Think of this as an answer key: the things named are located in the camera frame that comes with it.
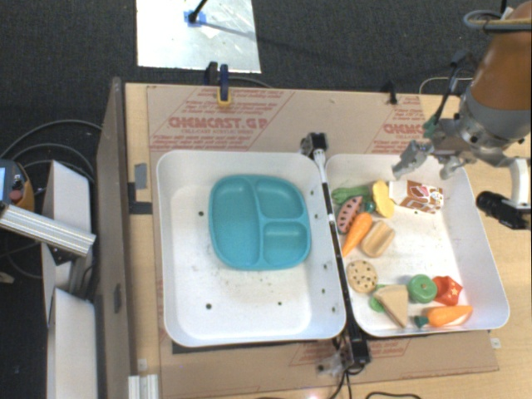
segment wooden table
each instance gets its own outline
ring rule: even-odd
[[[126,85],[126,136],[128,154],[128,181],[134,181],[135,161],[148,152],[148,121],[146,87],[142,84]],[[421,96],[426,115],[430,115],[440,103],[439,96]],[[456,112],[457,99],[451,99],[446,114]],[[509,155],[530,157],[530,136],[523,145],[514,145]],[[494,169],[480,162],[467,167],[475,195],[491,190],[510,195],[510,172]],[[150,190],[138,190],[137,200],[151,201]],[[500,344],[496,350],[500,364],[498,372],[485,372],[448,377],[433,377],[357,384],[353,386],[355,397],[365,397],[373,391],[390,393],[413,392],[423,399],[442,397],[526,397],[532,392],[532,317],[530,304],[530,232],[512,231],[493,219],[482,215],[490,246],[500,277],[510,303],[510,319],[504,327],[491,333]],[[132,285],[135,309],[136,356],[148,363],[148,373],[160,370],[159,333],[157,327],[157,300],[155,265],[153,260],[153,221],[148,214],[131,216]],[[305,391],[275,392],[236,396],[239,399],[257,397],[327,398],[331,387]],[[344,387],[341,398],[347,398]]]

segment toy cookie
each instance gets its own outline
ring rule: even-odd
[[[377,271],[365,260],[355,260],[347,266],[347,281],[357,293],[370,293],[377,286]]]

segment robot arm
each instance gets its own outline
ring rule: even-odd
[[[508,167],[512,171],[511,199],[483,193],[477,205],[512,229],[530,229],[530,204],[525,203],[530,187],[530,159],[511,158],[504,151],[530,133],[531,18],[532,1],[497,22],[479,24],[471,21],[470,15],[465,17],[469,26],[496,34],[461,97],[460,110],[454,119],[440,120],[445,96],[438,112],[424,125],[429,141],[411,142],[392,169],[399,178],[423,164],[428,155],[443,164],[442,179],[477,160]]]

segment blue plate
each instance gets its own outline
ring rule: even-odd
[[[216,255],[233,268],[291,268],[310,251],[307,206],[286,180],[235,175],[210,192],[209,231]]]

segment black carpet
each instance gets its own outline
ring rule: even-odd
[[[476,9],[500,10],[501,0],[252,0],[263,74],[276,87],[378,91],[393,81],[416,93],[423,80],[446,75],[456,50],[481,57],[489,38],[468,30],[462,17]],[[526,0],[508,0],[517,6]],[[200,84],[202,73],[136,65],[135,0],[0,0],[0,153],[20,135],[48,121],[100,123],[111,78]],[[442,92],[440,82],[426,91]],[[50,128],[8,154],[42,142],[70,145],[91,160],[92,129]],[[70,154],[40,150],[47,158],[80,164]],[[28,170],[36,187],[47,167]],[[14,249],[21,240],[0,236]],[[13,255],[39,272],[38,255]],[[16,280],[0,284],[0,397],[45,396],[46,327],[42,287],[17,273],[7,258],[0,271]]]

